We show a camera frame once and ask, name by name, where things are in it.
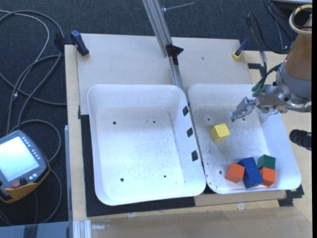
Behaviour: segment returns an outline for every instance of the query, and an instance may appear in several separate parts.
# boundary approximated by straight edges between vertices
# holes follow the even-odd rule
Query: metal bracket
[[[166,45],[168,57],[172,57],[174,65],[178,66],[177,56],[184,51],[184,49],[174,46],[173,44]]]

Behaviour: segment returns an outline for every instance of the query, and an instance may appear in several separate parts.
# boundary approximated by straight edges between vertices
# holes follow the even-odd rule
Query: white bin
[[[184,92],[95,85],[88,92],[95,190],[107,205],[196,196],[206,186]]]
[[[301,184],[301,174],[281,114],[260,122],[261,112],[255,108],[245,119],[231,121],[229,112],[235,111],[242,98],[253,98],[252,87],[250,84],[195,84],[188,91],[207,184],[219,194],[291,190]],[[220,123],[227,125],[230,136],[215,143],[210,129]],[[243,181],[233,183],[224,178],[231,162],[248,157],[254,157],[257,162],[263,154],[276,158],[276,182],[270,187],[245,188]]]

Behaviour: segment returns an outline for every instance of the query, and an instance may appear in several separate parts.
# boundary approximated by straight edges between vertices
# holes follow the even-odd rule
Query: black cable
[[[260,84],[260,88],[262,88],[265,84],[265,80],[266,80],[266,77],[267,77],[267,66],[266,66],[266,62],[263,63],[263,67],[264,67],[264,70],[263,70],[263,77],[262,77],[262,81],[261,81],[261,84]]]
[[[52,169],[51,169],[51,174],[53,174],[55,176],[55,178],[56,178],[56,180],[58,182],[58,185],[59,185],[59,199],[58,199],[58,203],[57,203],[54,211],[46,219],[41,221],[40,224],[47,222],[48,220],[50,220],[55,215],[55,213],[58,211],[58,209],[60,207],[62,196],[63,196],[63,189],[62,189],[61,182],[60,182],[60,179],[59,179],[58,175]]]
[[[61,185],[61,181],[60,181],[58,175],[52,169],[51,169],[51,174],[54,175],[54,177],[57,180],[58,186],[59,186],[59,199],[58,199],[57,205],[54,208],[53,212],[46,219],[44,219],[43,221],[39,222],[39,224],[45,223],[48,220],[50,220],[55,215],[55,213],[58,211],[58,209],[59,209],[59,207],[61,205],[61,200],[62,200],[62,196],[63,196],[63,188],[62,188],[62,185]],[[37,195],[35,195],[35,197],[36,197],[36,206],[37,206],[38,205]],[[0,210],[0,220],[2,220],[8,226],[14,226],[14,224],[9,220],[9,218],[1,210]]]
[[[51,22],[53,22],[53,24],[59,29],[61,35],[64,37],[64,33],[63,33],[63,30],[61,29],[60,25],[54,20],[52,19],[51,17],[43,14],[43,13],[40,13],[40,12],[37,12],[37,11],[33,11],[33,10],[17,10],[17,11],[13,11],[13,12],[9,12],[7,13],[6,15],[2,16],[0,18],[0,23],[5,20],[6,18],[8,18],[9,16],[12,16],[12,15],[15,15],[15,14],[21,14],[21,13],[32,13],[32,14],[37,14],[37,15],[40,15],[42,17],[45,17],[46,19],[50,20]],[[7,83],[9,86],[13,87],[13,84],[11,84],[4,76],[3,74],[0,72],[0,77],[2,78],[2,80]],[[29,96],[29,94],[25,93],[24,91],[20,90],[20,89],[17,89],[17,91],[19,93],[22,93],[23,95],[25,96]],[[36,97],[32,97],[32,99],[38,101],[38,102],[41,102],[41,103],[44,103],[44,104],[48,104],[48,105],[53,105],[53,106],[66,106],[66,103],[55,103],[55,102],[50,102],[50,101],[46,101],[46,100],[42,100],[42,99],[39,99],[39,98],[36,98]]]
[[[8,217],[3,213],[2,210],[0,210],[0,220],[2,220],[2,222],[6,223],[8,226],[13,226],[13,224],[10,222],[10,220],[9,220]]]
[[[286,29],[283,27],[283,25],[277,20],[277,18],[275,17],[275,15],[273,14],[270,6],[269,6],[269,3],[267,0],[264,0],[264,3],[265,3],[265,6],[268,10],[268,12],[270,13],[271,17],[273,18],[273,20],[276,22],[277,24],[277,28],[279,29],[279,27],[283,30],[283,32],[287,35],[287,37],[293,41],[293,38],[288,34],[288,32],[286,31]]]
[[[8,111],[8,119],[7,119],[7,130],[6,130],[6,133],[8,134],[9,131],[10,131],[10,123],[11,123],[11,112],[12,112],[12,103],[14,101],[14,95],[15,95],[15,92],[16,92],[16,88],[17,86],[19,85],[19,82],[21,80],[21,78],[24,76],[24,74],[28,71],[29,68],[33,67],[34,65],[38,64],[38,63],[41,63],[45,60],[48,60],[48,59],[53,59],[53,58],[58,58],[60,59],[61,55],[53,55],[53,56],[48,56],[48,57],[45,57],[45,58],[41,58],[37,61],[35,61],[34,63],[32,63],[31,65],[29,65],[22,73],[21,75],[19,76],[14,88],[13,88],[13,91],[12,91],[12,94],[11,94],[11,98],[10,98],[10,103],[9,103],[9,111]]]
[[[3,76],[3,74],[0,72],[0,78],[5,82],[7,83],[10,87],[14,87],[14,85],[5,78],[5,76]],[[19,93],[23,94],[24,96],[28,97],[29,94],[22,91],[21,89],[18,89],[17,90]],[[37,102],[40,102],[40,103],[43,103],[43,104],[47,104],[47,105],[51,105],[51,106],[66,106],[67,104],[66,103],[57,103],[57,102],[50,102],[50,101],[46,101],[46,100],[43,100],[43,99],[39,99],[37,97],[32,97],[32,100],[35,100]]]
[[[280,13],[278,13],[277,11],[273,10],[272,8],[272,4],[275,4],[272,0],[268,0],[267,1],[267,5],[269,6],[269,9],[272,11],[272,13],[274,13],[275,15],[279,16],[281,19],[283,19],[284,21],[288,22],[288,18],[285,17],[285,15],[282,15]]]
[[[44,84],[44,82],[48,79],[48,77],[53,73],[54,69],[56,68],[60,58],[61,58],[62,54],[60,54],[55,62],[55,64],[52,66],[52,68],[50,69],[50,71],[46,74],[46,76],[42,79],[42,81],[37,85],[37,87],[33,90],[32,93],[30,93],[30,96],[26,99],[26,101],[23,104],[23,107],[21,108],[20,111],[20,115],[18,117],[18,122],[17,122],[17,126],[18,128],[20,127],[21,124],[21,119],[22,119],[22,115],[23,112],[26,108],[26,105],[28,104],[28,102],[30,101],[31,97],[37,92],[37,90]]]
[[[51,17],[41,13],[41,12],[38,12],[38,11],[34,11],[34,10],[16,10],[16,11],[12,11],[10,13],[7,13],[6,15],[2,16],[0,18],[0,23],[1,21],[3,21],[4,19],[6,19],[7,17],[9,16],[12,16],[12,15],[15,15],[17,13],[32,13],[32,14],[37,14],[37,15],[40,15],[44,18],[47,18],[48,20],[50,20],[51,22],[53,22],[55,24],[55,26],[57,26],[57,28],[59,29],[61,35],[64,37],[64,33],[63,33],[63,30],[61,29],[60,25],[54,20],[52,19]]]
[[[265,78],[262,77],[261,80],[258,82],[258,84],[260,84],[259,87],[263,87],[267,76],[270,75],[273,71],[277,71],[277,70],[281,67],[281,65],[282,65],[282,63],[280,63],[280,64],[274,66],[273,68],[271,68],[271,69],[266,73]]]
[[[276,54],[287,54],[288,52],[287,51],[277,51],[277,50],[274,50],[273,48],[271,48],[266,40],[264,39],[263,37],[263,33],[262,33],[262,30],[261,30],[261,27],[260,27],[260,24],[258,22],[258,20],[255,18],[255,16],[249,12],[248,13],[248,16],[247,16],[247,26],[250,28],[251,30],[251,33],[252,33],[252,36],[253,38],[255,39],[255,41],[257,42],[257,45],[259,46],[258,44],[258,41],[257,41],[257,38],[255,37],[255,34],[254,34],[254,30],[253,30],[253,26],[252,26],[252,21],[251,19],[253,19],[253,21],[255,22],[256,26],[257,26],[257,29],[258,29],[258,32],[259,32],[259,35],[260,35],[260,38],[261,38],[261,41],[263,42],[263,44],[272,52],[276,53]]]
[[[8,117],[8,114],[9,114],[9,108],[6,110],[5,115],[3,116],[3,120],[1,121],[0,137],[2,135],[2,131],[3,131],[3,128],[4,128],[4,125],[5,125],[5,118]]]
[[[34,224],[38,222],[38,216],[39,216],[39,201],[38,201],[38,195],[36,190],[33,191],[33,195],[35,198],[35,216],[34,216]]]

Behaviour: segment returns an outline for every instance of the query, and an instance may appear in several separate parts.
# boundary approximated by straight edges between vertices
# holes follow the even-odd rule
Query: electrical wire
[[[23,78],[24,74],[29,70],[29,68],[33,67],[34,65],[38,64],[38,63],[41,63],[43,61],[46,61],[48,59],[53,59],[53,58],[57,58],[57,60],[59,60],[61,57],[61,55],[52,55],[52,56],[48,56],[48,57],[44,57],[44,58],[41,58],[37,61],[35,61],[34,63],[32,63],[31,65],[29,65],[20,75],[20,77],[18,78],[16,84],[14,85],[14,88],[13,88],[13,91],[12,91],[12,94],[11,94],[11,98],[10,98],[10,103],[9,103],[9,111],[8,111],[8,119],[7,119],[7,130],[6,130],[6,134],[9,133],[10,131],[10,122],[11,122],[11,112],[12,112],[12,104],[13,104],[13,101],[15,100],[15,92],[16,92],[16,89],[17,89],[17,86],[19,85],[19,82],[20,80]]]
[[[37,14],[37,15],[40,15],[40,16],[42,16],[42,17],[44,17],[44,18],[50,20],[50,21],[59,29],[61,35],[64,37],[64,33],[63,33],[63,30],[61,29],[60,25],[59,25],[55,20],[53,20],[51,17],[49,17],[49,16],[47,16],[47,15],[45,15],[45,14],[43,14],[43,13],[40,13],[40,12],[37,12],[37,11],[33,11],[33,10],[17,10],[17,11],[11,11],[11,12],[10,12],[10,11],[6,11],[6,10],[0,10],[0,11],[7,13],[6,15],[4,15],[4,16],[2,16],[2,17],[0,18],[0,23],[1,23],[3,20],[5,20],[6,18],[8,18],[8,17],[10,17],[10,16],[12,16],[12,15],[21,15],[21,16],[26,16],[26,17],[33,18],[33,19],[35,19],[35,20],[41,22],[41,23],[46,27],[46,29],[47,29],[47,31],[48,31],[48,38],[47,38],[46,44],[45,44],[44,47],[42,48],[42,51],[41,51],[40,55],[37,57],[36,61],[37,61],[37,60],[41,57],[41,55],[43,54],[44,49],[45,49],[46,46],[47,46],[47,43],[48,43],[50,34],[49,34],[49,30],[48,30],[48,28],[47,28],[47,25],[46,25],[43,21],[41,21],[40,19],[38,19],[38,18],[36,18],[36,17],[27,15],[27,14],[25,14],[25,13]],[[29,96],[29,94],[27,94],[26,92],[24,92],[24,91],[22,91],[22,90],[20,89],[20,87],[21,87],[21,85],[22,85],[22,83],[23,83],[23,81],[24,81],[24,79],[25,79],[25,77],[26,77],[27,74],[28,74],[28,72],[24,75],[23,79],[22,79],[21,82],[20,82],[20,85],[17,87],[17,91],[16,91],[16,93],[15,93],[15,94],[16,94],[16,97],[17,97],[17,93],[18,93],[18,92],[19,92],[19,93],[22,93],[23,95],[25,95],[25,96],[27,96],[27,97]],[[2,74],[1,72],[0,72],[0,77],[1,77],[2,80],[3,80],[5,83],[7,83],[10,87],[14,87],[14,85],[13,85],[11,82],[9,82],[9,81],[6,79],[6,77],[3,76],[3,74]],[[40,103],[47,104],[47,105],[66,106],[66,103],[55,103],[55,102],[50,102],[50,101],[42,100],[42,99],[39,99],[39,98],[36,98],[36,97],[32,97],[32,99],[34,99],[35,101],[38,101],[38,102],[40,102]]]
[[[256,24],[256,27],[257,27],[257,30],[258,30],[258,33],[259,33],[259,36],[260,36],[260,38],[261,38],[262,43],[263,43],[270,51],[272,51],[272,52],[274,52],[274,53],[276,53],[276,54],[287,54],[287,53],[288,53],[288,51],[278,51],[278,50],[275,50],[275,49],[273,49],[273,48],[270,47],[270,45],[266,42],[266,40],[265,40],[265,38],[264,38],[264,36],[263,36],[262,30],[261,30],[261,27],[260,27],[260,24],[259,24],[257,18],[256,18],[251,12],[249,12],[249,13],[248,13],[248,16],[247,16],[247,26],[250,28],[251,34],[252,34],[254,40],[256,41],[257,46],[259,47],[259,50],[260,50],[260,51],[262,51],[262,49],[261,49],[261,47],[260,47],[260,44],[259,44],[259,42],[258,42],[256,36],[255,36],[251,19],[252,19],[252,20],[255,22],[255,24]]]
[[[277,26],[278,31],[280,32],[280,28],[281,28],[281,29],[283,30],[283,32],[287,35],[287,37],[288,37],[291,41],[293,41],[293,38],[288,34],[288,32],[286,31],[286,29],[284,28],[284,26],[277,20],[277,18],[276,18],[275,15],[273,14],[273,11],[272,11],[272,9],[271,9],[271,7],[270,7],[268,1],[267,1],[267,0],[264,0],[264,3],[265,3],[265,6],[266,6],[268,12],[270,13],[271,17],[273,18],[273,20],[274,20],[275,23],[276,23],[276,26]]]
[[[29,103],[29,101],[32,98],[32,96],[37,92],[37,90],[45,83],[45,81],[48,79],[48,77],[53,73],[54,69],[56,68],[56,66],[57,66],[57,64],[59,62],[59,60],[61,59],[61,56],[62,56],[62,54],[59,54],[55,64],[52,66],[50,71],[46,74],[46,76],[42,79],[42,81],[37,85],[37,87],[32,91],[32,93],[29,95],[29,97],[24,102],[23,107],[21,108],[21,111],[20,111],[18,122],[17,122],[18,128],[20,127],[22,115],[23,115],[23,112],[24,112],[27,104]]]
[[[46,217],[46,219],[40,221],[39,223],[36,222],[36,224],[42,224],[42,223],[46,223],[47,221],[49,221],[56,214],[56,212],[58,211],[58,209],[59,209],[59,207],[61,205],[61,201],[62,201],[62,197],[63,197],[63,188],[62,188],[62,185],[61,185],[60,178],[58,177],[58,175],[52,169],[50,170],[50,173],[55,177],[55,179],[57,180],[57,183],[58,183],[58,187],[59,187],[58,202],[57,202],[53,212],[48,217]],[[36,199],[35,220],[37,220],[37,218],[38,218],[38,200],[37,200],[37,195],[35,194],[34,197]],[[4,223],[6,223],[8,226],[14,226],[14,224],[9,220],[9,218],[6,216],[6,214],[2,210],[0,210],[0,220],[3,221]]]
[[[264,67],[264,70],[263,70],[263,77],[262,77],[262,80],[261,80],[260,88],[262,88],[264,86],[265,80],[266,80],[266,77],[267,77],[267,65],[266,65],[266,62],[263,63],[263,67]]]
[[[11,13],[11,11],[7,11],[7,10],[0,10],[0,12]],[[14,15],[33,18],[33,19],[37,20],[38,22],[40,22],[41,24],[44,25],[44,27],[45,27],[45,29],[46,29],[46,31],[47,31],[47,33],[48,33],[48,36],[47,36],[46,42],[45,42],[45,44],[44,44],[44,46],[43,46],[43,48],[42,48],[40,54],[39,54],[38,57],[35,59],[35,61],[37,61],[37,60],[41,57],[41,55],[43,54],[44,50],[46,49],[46,47],[47,47],[47,45],[48,45],[48,43],[49,43],[49,39],[50,39],[50,31],[49,31],[49,28],[48,28],[48,26],[47,26],[42,20],[40,20],[40,19],[38,19],[38,18],[36,18],[36,17],[30,16],[30,15],[26,15],[26,14],[21,14],[21,13],[15,13]],[[26,78],[26,76],[27,76],[28,73],[29,73],[29,72],[27,72],[27,73],[24,75],[24,77],[23,77],[23,79],[21,80],[21,83],[20,83],[20,85],[18,86],[17,90],[19,90],[20,87],[22,86],[22,84],[23,84],[23,82],[24,82],[24,80],[25,80],[25,78]]]
[[[58,199],[57,205],[56,205],[55,209],[53,210],[53,212],[46,219],[42,220],[40,222],[40,224],[49,221],[55,215],[55,213],[58,211],[58,209],[60,207],[61,200],[63,197],[63,188],[62,188],[61,181],[60,181],[58,175],[52,169],[51,169],[51,174],[53,174],[55,176],[55,178],[58,182],[58,185],[59,185],[59,199]]]
[[[34,14],[38,14],[38,15],[41,15],[41,16],[49,19],[50,21],[52,21],[58,27],[62,37],[64,37],[64,34],[63,34],[63,31],[62,31],[61,27],[59,26],[59,24],[57,24],[57,22],[55,20],[53,20],[52,18],[50,18],[49,16],[47,16],[47,15],[45,15],[43,13],[36,12],[36,11],[19,10],[19,11],[14,11],[14,12],[7,12],[7,14],[5,16],[0,18],[0,22],[2,22],[4,19],[6,19],[7,17],[9,17],[11,15],[22,15],[22,16],[27,16],[27,17],[34,18],[34,19],[38,20],[39,22],[41,22],[41,23],[43,23],[45,25],[45,23],[42,22],[41,20],[39,20],[39,19],[37,19],[37,18],[35,18],[33,16],[29,16],[29,15],[23,14],[23,13],[34,13]],[[49,123],[47,121],[44,121],[44,120],[39,120],[39,119],[21,121],[23,113],[24,113],[24,110],[25,110],[28,102],[31,99],[37,100],[37,101],[45,103],[45,104],[55,105],[55,106],[65,106],[66,105],[65,103],[48,102],[48,101],[41,100],[41,99],[33,97],[33,95],[39,90],[39,88],[44,84],[44,82],[52,74],[52,72],[54,71],[54,69],[56,68],[58,62],[60,61],[60,59],[62,57],[62,54],[59,54],[59,55],[48,56],[48,57],[45,57],[45,58],[40,58],[41,55],[43,54],[47,44],[48,44],[48,40],[49,40],[49,30],[48,30],[47,26],[46,26],[46,29],[48,31],[48,38],[47,38],[47,41],[45,43],[45,46],[42,48],[42,51],[39,54],[39,56],[36,58],[36,60],[31,65],[29,65],[21,73],[21,75],[19,76],[16,84],[15,85],[11,84],[1,73],[0,73],[0,76],[6,83],[8,83],[11,87],[13,87],[13,91],[12,91],[11,98],[10,98],[10,103],[9,103],[9,108],[8,108],[8,111],[7,111],[7,113],[8,113],[7,114],[7,134],[9,132],[9,130],[10,130],[10,120],[11,120],[12,106],[13,106],[14,101],[17,98],[17,93],[21,92],[21,93],[23,93],[24,95],[27,96],[27,100],[24,102],[24,105],[23,105],[23,107],[22,107],[22,109],[20,111],[17,125],[14,128],[12,128],[11,131],[15,130],[16,128],[20,128],[20,126],[22,126],[22,125],[25,125],[27,123],[32,123],[32,122],[41,122],[41,123],[44,123],[44,124],[50,126],[51,128],[53,128],[53,130],[57,133],[57,136],[58,136],[58,146],[57,146],[57,150],[54,153],[54,155],[48,160],[48,162],[50,163],[57,157],[57,155],[59,154],[60,149],[61,149],[61,136],[60,136],[60,133],[57,130],[57,128],[53,124],[51,124],[51,123]],[[27,94],[27,93],[21,91],[20,87],[21,87],[23,81],[25,80],[27,74],[32,70],[32,68],[35,65],[37,65],[37,64],[39,64],[41,62],[44,62],[46,60],[49,60],[49,59],[56,59],[56,61],[55,61],[54,65],[51,67],[51,69],[49,70],[49,72],[46,74],[46,76],[42,79],[42,81],[35,87],[35,89],[32,91],[32,93],[31,94]],[[42,220],[40,223],[45,223],[48,220],[50,220],[56,214],[57,210],[59,209],[59,207],[61,205],[61,201],[62,201],[62,184],[61,184],[61,181],[60,181],[58,175],[52,169],[51,169],[51,174],[56,178],[58,186],[59,186],[59,199],[58,199],[57,205],[56,205],[55,209],[53,210],[53,212],[46,219]],[[38,222],[38,197],[37,197],[36,191],[34,191],[34,198],[35,198],[35,209],[36,209],[34,222],[37,223]],[[9,218],[1,210],[0,210],[0,220],[5,222],[7,225],[12,225],[11,221],[9,220]]]

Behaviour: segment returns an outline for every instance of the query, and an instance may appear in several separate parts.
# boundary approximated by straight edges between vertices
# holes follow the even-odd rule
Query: toy block
[[[253,157],[242,159],[238,164],[245,167],[243,182],[246,188],[257,186],[263,182],[257,163]]]
[[[262,167],[266,167],[269,169],[275,169],[275,158],[266,154],[263,154],[258,159],[258,169],[261,169]]]
[[[243,179],[244,170],[245,168],[243,166],[233,162],[227,167],[225,178],[234,183],[238,183]]]
[[[264,185],[266,187],[270,187],[273,183],[275,183],[276,171],[274,169],[262,167],[260,169],[260,174],[263,178],[262,185]]]
[[[214,142],[219,142],[225,140],[230,135],[230,132],[227,125],[222,123],[212,127],[210,134]]]

